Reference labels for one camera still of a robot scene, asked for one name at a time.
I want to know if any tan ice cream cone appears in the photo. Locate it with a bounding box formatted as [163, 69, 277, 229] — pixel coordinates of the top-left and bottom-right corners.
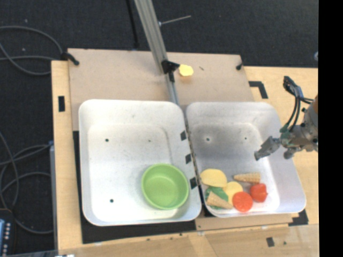
[233, 172, 262, 185]
[206, 191, 234, 210]

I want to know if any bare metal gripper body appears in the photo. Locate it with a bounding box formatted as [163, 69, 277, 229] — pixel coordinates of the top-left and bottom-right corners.
[279, 123, 319, 153]

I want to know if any green toy vegetable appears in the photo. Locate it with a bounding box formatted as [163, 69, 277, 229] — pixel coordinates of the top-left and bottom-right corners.
[204, 186, 229, 211]

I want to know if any thin black and white rod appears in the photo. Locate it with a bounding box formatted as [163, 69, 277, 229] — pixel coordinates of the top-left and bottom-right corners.
[184, 116, 202, 190]

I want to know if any large yellow toy chip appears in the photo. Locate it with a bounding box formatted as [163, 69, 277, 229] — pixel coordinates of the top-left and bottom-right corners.
[199, 168, 228, 188]

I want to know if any round yellow toy slice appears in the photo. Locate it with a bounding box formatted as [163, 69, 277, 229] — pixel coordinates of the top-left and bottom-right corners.
[223, 180, 244, 199]

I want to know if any white plastic tray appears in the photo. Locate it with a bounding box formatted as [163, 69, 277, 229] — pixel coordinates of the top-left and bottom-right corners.
[184, 101, 307, 219]
[78, 99, 203, 227]

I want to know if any pale yellow toy chip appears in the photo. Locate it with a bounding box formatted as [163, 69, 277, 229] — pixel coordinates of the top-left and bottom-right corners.
[178, 64, 195, 77]

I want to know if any green bowl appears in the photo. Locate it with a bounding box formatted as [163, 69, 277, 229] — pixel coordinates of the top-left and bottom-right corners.
[140, 163, 190, 211]

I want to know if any round orange toy slice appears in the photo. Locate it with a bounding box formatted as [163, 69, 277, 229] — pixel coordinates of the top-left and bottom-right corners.
[232, 191, 254, 213]

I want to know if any brown cardboard board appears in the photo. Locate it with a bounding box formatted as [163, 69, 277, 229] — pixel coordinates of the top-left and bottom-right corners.
[66, 48, 299, 231]

